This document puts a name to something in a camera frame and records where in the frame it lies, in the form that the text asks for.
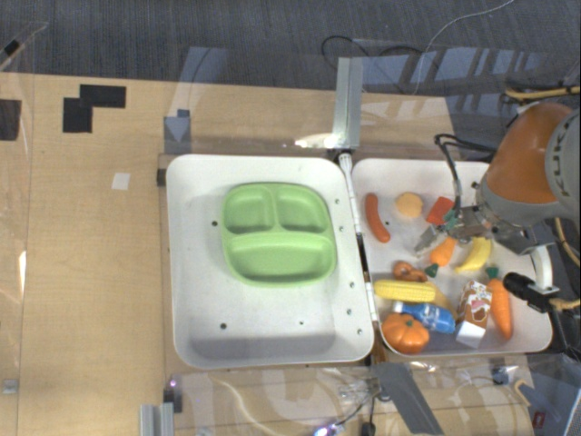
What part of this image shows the orange pumpkin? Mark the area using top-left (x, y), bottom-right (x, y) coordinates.
top-left (380, 312), bottom-right (431, 355)

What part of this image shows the blue and white bottle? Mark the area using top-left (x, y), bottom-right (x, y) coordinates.
top-left (392, 301), bottom-right (457, 335)

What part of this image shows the brown and white carton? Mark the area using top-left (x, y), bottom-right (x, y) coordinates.
top-left (454, 280), bottom-right (494, 350)

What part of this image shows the white plastic tray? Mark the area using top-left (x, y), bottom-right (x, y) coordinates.
top-left (350, 157), bottom-right (555, 359)
top-left (164, 154), bottom-right (376, 372)

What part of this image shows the large orange carrot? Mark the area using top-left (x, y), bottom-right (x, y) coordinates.
top-left (484, 265), bottom-right (515, 341)

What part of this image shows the red sausage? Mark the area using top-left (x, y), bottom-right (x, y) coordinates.
top-left (364, 192), bottom-right (392, 244)

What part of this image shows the yellow corn cob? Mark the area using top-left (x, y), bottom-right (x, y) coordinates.
top-left (373, 279), bottom-right (438, 304)

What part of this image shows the small orange carrot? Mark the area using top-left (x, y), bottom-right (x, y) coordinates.
top-left (423, 236), bottom-right (458, 279)

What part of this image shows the red cube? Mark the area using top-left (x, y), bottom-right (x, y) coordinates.
top-left (425, 196), bottom-right (456, 226)

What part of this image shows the yellow banana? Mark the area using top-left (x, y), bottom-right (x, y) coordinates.
top-left (454, 235), bottom-right (493, 274)

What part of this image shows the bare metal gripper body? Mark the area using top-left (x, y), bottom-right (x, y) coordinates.
top-left (443, 204), bottom-right (495, 246)

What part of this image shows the tan round bread roll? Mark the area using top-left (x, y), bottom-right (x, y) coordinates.
top-left (394, 191), bottom-right (425, 220)

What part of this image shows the black cylinder on white bracket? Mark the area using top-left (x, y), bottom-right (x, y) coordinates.
top-left (502, 243), bottom-right (562, 313)

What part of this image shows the green divided plate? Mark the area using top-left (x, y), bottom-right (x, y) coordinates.
top-left (221, 183), bottom-right (340, 288)

